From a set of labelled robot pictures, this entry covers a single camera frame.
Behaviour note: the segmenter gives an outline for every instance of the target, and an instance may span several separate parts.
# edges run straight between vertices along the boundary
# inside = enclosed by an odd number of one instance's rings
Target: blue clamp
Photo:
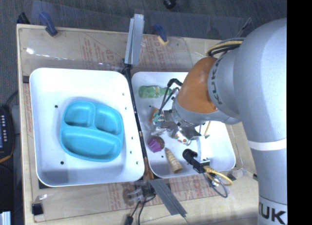
[[[46,25],[47,27],[45,30],[53,37],[55,36],[58,31],[55,29],[54,24],[50,15],[47,12],[40,12],[38,16],[39,20]]]
[[[18,24],[30,24],[28,18],[26,17],[26,14],[24,12],[22,12],[20,15],[19,15],[19,18],[17,20],[17,23]]]
[[[154,24],[153,25],[153,28],[155,31],[157,31],[158,33],[158,40],[162,43],[162,44],[167,44],[169,43],[169,40],[167,39],[167,35],[166,35],[166,32],[164,30],[164,28],[159,25],[159,24]]]

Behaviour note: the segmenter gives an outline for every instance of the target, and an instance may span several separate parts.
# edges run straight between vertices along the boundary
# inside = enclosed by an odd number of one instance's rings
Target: white band
[[[248,140],[248,145],[251,149],[261,151],[285,149],[287,148],[287,138],[276,142],[268,142],[268,143],[259,143]]]
[[[288,224],[287,203],[280,204],[259,196],[258,211],[259,211],[258,224],[264,225]]]

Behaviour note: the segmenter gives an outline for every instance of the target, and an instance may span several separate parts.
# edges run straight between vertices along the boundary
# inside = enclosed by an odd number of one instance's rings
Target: chair wheel
[[[176,5],[176,0],[164,0],[164,5],[167,9],[172,9]]]

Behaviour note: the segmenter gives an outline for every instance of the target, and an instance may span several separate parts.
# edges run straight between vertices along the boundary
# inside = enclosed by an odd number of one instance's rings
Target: white tray
[[[126,78],[113,71],[39,68],[30,75],[36,171],[47,186],[132,182],[144,173],[144,161]],[[90,100],[117,110],[124,122],[124,143],[110,162],[67,154],[59,142],[61,117],[75,100]]]
[[[172,139],[169,132],[165,132],[161,135],[161,138],[165,141],[165,147],[169,148],[183,165],[183,170],[174,173],[167,161],[164,149],[154,153],[147,145],[152,130],[152,124],[149,120],[154,107],[160,108],[163,97],[142,99],[138,94],[138,90],[140,86],[158,85],[166,87],[168,81],[172,78],[183,82],[186,75],[187,73],[185,72],[137,72],[132,77],[136,108],[146,145],[149,164],[154,174],[161,178],[198,174],[182,157],[183,151],[187,148],[197,152],[197,144],[196,141],[192,141],[189,146],[186,146]],[[169,100],[163,109],[171,109],[172,102],[172,100]],[[202,154],[205,154],[211,160],[210,165],[215,170],[227,171],[232,169],[235,166],[235,154],[225,124],[215,121],[211,122],[208,134],[210,136],[205,140],[205,143],[201,143]]]

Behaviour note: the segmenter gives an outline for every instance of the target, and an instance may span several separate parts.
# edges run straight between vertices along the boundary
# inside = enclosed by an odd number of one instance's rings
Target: blue divided plate
[[[90,161],[109,162],[122,149],[122,116],[104,104],[74,101],[64,111],[59,136],[62,148],[68,154]]]

